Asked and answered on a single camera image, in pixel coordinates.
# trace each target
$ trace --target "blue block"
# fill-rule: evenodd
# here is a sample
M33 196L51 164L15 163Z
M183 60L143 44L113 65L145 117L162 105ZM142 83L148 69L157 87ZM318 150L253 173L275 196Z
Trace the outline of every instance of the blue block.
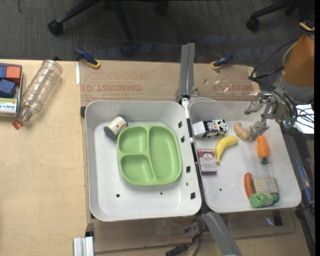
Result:
M16 92L16 84L14 82L2 79L0 82L0 97L12 98Z
M0 66L0 80L5 79L7 74L7 66Z

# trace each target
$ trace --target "small red and white box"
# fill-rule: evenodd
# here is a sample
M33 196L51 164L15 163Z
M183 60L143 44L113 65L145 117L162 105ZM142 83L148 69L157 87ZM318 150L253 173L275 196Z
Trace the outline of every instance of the small red and white box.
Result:
M198 163L202 173L216 173L217 162L213 149L198 149L197 150Z

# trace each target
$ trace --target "white plastic tray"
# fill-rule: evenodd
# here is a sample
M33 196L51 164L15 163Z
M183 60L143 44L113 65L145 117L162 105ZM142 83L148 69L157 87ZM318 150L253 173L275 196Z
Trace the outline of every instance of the white plastic tray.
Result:
M117 116L123 116L129 126L164 125L173 131L182 162L182 172L176 181L142 186L123 178L117 141L104 132L104 126ZM200 210L199 183L181 105L173 101L94 101L86 107L85 125L89 205L97 219L108 222L192 216Z
M234 124L241 122L249 128L260 120L261 112L245 115L249 102L196 101L189 106L191 123L224 119L228 132L237 137ZM268 120L269 129L264 133L269 146L268 164L262 165L257 154L256 141L243 141L227 148L217 165L216 174L202 175L205 201L218 213L263 211L266 209L294 208L301 202L301 191L283 139L280 125ZM214 149L221 137L194 137L197 149ZM244 187L245 173L253 178L274 177L279 191L279 201L268 207L252 208Z

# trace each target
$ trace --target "yellow banana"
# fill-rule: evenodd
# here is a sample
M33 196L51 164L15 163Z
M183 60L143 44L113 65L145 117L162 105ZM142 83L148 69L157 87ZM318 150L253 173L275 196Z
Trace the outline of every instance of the yellow banana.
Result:
M215 154L215 159L217 164L220 163L220 157L222 153L225 151L225 149L231 145L236 144L237 142L238 142L238 139L236 137L229 135L229 136L223 137L216 143L214 147L214 154Z

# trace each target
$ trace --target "tin can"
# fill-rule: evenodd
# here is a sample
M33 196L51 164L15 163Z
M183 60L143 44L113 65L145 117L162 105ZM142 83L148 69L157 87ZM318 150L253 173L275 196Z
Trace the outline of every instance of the tin can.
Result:
M103 130L109 138L115 140L119 133L126 127L128 127L127 121L123 117L117 116L107 126L105 126Z

